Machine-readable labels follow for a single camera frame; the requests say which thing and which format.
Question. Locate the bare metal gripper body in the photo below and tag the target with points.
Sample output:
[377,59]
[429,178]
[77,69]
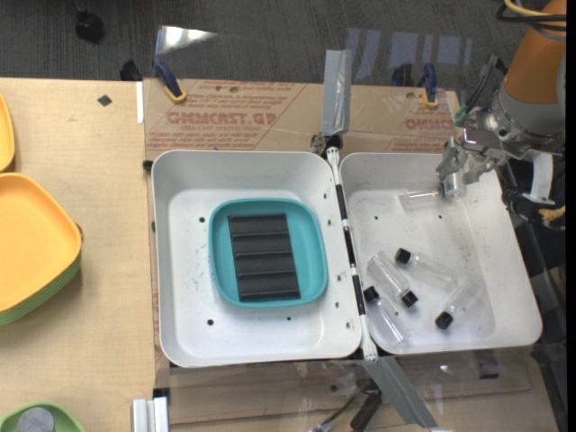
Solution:
[499,135]

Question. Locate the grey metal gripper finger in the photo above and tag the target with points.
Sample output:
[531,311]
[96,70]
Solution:
[479,167]
[452,160]

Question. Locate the clear plastic bottle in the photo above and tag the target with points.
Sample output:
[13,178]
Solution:
[416,200]

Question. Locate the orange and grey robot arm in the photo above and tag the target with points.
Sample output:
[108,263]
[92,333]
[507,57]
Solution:
[535,61]

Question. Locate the white plastic tray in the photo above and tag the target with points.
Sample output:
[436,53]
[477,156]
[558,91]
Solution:
[189,322]
[486,259]

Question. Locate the clear bottle with black cap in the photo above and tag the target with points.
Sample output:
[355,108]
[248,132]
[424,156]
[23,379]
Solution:
[427,268]
[389,275]
[461,302]
[387,320]

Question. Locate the thin black and white rod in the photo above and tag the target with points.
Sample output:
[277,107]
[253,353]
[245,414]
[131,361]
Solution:
[343,209]

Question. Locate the brown cardboard board red print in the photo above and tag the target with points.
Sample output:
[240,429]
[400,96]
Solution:
[252,119]

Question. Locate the black ribbed rack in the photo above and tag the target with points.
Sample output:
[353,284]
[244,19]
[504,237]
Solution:
[264,259]

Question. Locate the teal plate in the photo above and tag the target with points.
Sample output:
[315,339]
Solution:
[220,250]

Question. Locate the black office chair base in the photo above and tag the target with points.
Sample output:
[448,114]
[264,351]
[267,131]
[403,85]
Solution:
[89,26]

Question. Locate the green plate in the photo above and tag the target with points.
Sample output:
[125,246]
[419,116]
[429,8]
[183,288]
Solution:
[49,297]
[67,416]

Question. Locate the yellow plate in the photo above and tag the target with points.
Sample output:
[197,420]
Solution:
[4,137]
[31,236]

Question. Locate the grey can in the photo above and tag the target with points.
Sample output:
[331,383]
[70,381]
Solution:
[36,421]

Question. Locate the black cylinder on white bracket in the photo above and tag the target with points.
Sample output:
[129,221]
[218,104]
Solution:
[542,173]

